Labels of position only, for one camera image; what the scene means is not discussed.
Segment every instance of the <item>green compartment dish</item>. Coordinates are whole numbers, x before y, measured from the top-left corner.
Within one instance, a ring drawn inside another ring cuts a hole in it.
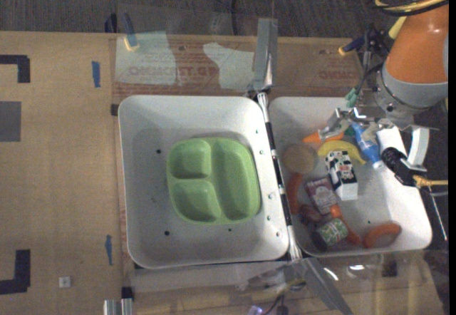
[[[174,144],[167,158],[172,206],[187,221],[214,225],[255,216],[261,199],[249,149],[229,138],[193,138]]]

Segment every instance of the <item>white plastic tray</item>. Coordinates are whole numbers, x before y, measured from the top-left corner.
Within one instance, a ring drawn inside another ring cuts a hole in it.
[[[269,106],[269,117],[279,157],[283,156],[289,145],[300,143],[305,136],[324,128],[334,109],[344,109],[345,106],[346,101],[343,98],[280,97],[273,100]],[[403,146],[396,148],[404,151]],[[321,252],[310,239],[310,228],[301,224],[297,215],[292,215],[299,246],[316,257],[426,248],[431,242],[432,230],[418,189],[402,186],[387,167],[374,170],[369,162],[360,165],[355,160],[352,161],[358,180],[358,199],[339,202],[350,227],[363,236],[371,227],[394,220],[402,227],[401,234],[388,247],[364,249],[340,242],[330,247],[327,252]],[[304,182],[325,175],[326,168],[321,158],[317,168],[304,177]],[[290,172],[286,171],[285,167],[283,176],[287,182]],[[310,203],[304,185],[300,186],[298,194],[302,202]]]
[[[128,251],[148,269],[274,260],[289,246],[260,107],[242,97],[139,95],[118,111],[125,177]],[[255,160],[261,208],[236,224],[202,226],[181,219],[167,190],[166,159],[177,141],[225,137]]]

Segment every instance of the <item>blue tube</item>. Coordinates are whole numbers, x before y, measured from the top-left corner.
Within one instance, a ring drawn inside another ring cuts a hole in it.
[[[364,128],[359,123],[351,123],[351,127],[355,131],[356,142],[363,152],[363,154],[372,162],[375,169],[383,166],[383,161],[380,158],[380,148],[377,144],[375,132],[378,129],[373,130],[371,125]]]

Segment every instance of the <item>wooden surface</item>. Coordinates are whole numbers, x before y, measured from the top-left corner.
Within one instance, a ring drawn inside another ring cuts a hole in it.
[[[0,32],[0,51],[31,59],[31,83],[0,65],[0,99],[22,105],[21,141],[0,143],[1,279],[31,250],[31,286],[0,296],[0,314],[101,314],[122,287],[108,36]]]

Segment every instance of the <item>banana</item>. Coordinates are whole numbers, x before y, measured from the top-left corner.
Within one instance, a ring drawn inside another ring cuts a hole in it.
[[[317,154],[320,157],[326,157],[330,152],[337,150],[345,150],[350,157],[356,159],[361,164],[365,164],[366,161],[360,156],[358,148],[345,140],[329,140],[323,143],[318,149]]]

